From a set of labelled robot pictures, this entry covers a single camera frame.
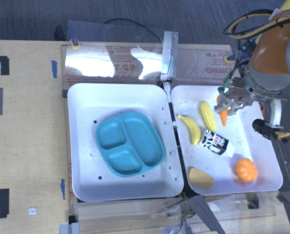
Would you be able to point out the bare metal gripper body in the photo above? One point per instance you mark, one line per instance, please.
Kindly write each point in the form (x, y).
(240, 89)

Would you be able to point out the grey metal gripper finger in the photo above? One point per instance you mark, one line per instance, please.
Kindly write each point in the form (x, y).
(235, 106)
(221, 106)

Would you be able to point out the orange carrot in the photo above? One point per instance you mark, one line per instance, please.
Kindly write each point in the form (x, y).
(223, 118)

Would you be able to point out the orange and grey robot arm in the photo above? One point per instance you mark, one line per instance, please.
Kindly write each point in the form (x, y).
(269, 57)

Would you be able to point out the yellow corn cob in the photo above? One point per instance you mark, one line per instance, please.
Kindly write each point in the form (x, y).
(208, 116)

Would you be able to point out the yellow banana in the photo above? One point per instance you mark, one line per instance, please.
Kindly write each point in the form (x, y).
(193, 129)

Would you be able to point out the black and white carton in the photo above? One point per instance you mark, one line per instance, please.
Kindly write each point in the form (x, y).
(213, 141)

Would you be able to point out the orange pumpkin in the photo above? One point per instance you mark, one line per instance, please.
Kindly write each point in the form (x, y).
(246, 170)

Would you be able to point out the white plastic tray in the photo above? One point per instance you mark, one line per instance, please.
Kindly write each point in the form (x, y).
(86, 155)
(233, 177)

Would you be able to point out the yellow potato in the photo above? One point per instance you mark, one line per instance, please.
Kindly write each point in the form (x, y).
(201, 179)

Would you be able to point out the blue divided plate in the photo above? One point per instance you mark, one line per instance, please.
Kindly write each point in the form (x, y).
(132, 142)

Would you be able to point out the black cylinder on white bracket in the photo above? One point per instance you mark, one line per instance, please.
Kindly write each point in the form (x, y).
(264, 128)

